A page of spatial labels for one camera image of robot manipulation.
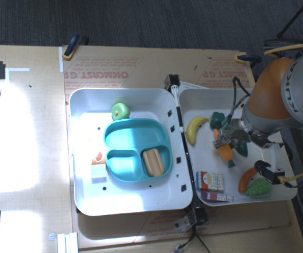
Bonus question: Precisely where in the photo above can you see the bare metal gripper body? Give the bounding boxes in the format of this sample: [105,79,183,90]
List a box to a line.
[228,119,252,144]

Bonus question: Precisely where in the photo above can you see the orange carrot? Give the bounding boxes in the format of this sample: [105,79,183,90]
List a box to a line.
[213,128,236,169]

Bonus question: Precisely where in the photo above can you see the dark green toy vegetable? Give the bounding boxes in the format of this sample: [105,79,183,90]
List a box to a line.
[235,140,249,158]

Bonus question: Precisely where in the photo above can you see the white plastic tray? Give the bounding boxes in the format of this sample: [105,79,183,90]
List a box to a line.
[178,88,298,207]
[69,88,194,217]

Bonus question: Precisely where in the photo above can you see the yellow banana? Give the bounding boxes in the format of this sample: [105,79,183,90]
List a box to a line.
[185,115,211,146]

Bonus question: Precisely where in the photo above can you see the thin black and white rod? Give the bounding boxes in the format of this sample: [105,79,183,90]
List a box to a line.
[171,85,199,208]

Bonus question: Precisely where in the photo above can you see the orange and white carton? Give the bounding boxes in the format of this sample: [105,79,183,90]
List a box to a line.
[195,170,225,192]

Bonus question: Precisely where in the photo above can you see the orange sausage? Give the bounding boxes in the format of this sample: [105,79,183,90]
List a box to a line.
[238,167,259,194]

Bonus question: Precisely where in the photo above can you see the purple packet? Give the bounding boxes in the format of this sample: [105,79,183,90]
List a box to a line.
[200,190,234,203]

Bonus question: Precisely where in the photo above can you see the green grapes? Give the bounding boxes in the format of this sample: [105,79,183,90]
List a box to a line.
[244,177,273,197]

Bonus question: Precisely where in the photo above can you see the tan bread roll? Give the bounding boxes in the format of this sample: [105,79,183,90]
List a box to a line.
[142,148,166,178]

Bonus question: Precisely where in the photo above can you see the blue divided plate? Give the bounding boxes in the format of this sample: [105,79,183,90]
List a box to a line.
[103,118,174,183]

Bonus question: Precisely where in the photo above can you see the green apple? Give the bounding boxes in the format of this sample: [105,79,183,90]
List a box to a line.
[111,102,131,121]

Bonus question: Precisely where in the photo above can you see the brown cardboard board, red print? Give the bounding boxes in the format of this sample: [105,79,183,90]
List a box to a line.
[62,45,292,250]

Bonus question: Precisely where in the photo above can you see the orange pizza slice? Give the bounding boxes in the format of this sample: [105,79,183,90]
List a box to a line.
[91,151,107,166]

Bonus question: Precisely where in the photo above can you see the pale green cube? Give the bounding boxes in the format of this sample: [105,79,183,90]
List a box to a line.
[90,163,108,180]

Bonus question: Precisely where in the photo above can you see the black cylinder on white bracket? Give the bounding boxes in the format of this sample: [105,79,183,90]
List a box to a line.
[254,141,287,186]

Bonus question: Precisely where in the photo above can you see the black block with thin wires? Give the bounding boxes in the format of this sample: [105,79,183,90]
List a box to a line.
[173,206,209,232]
[164,74,182,91]

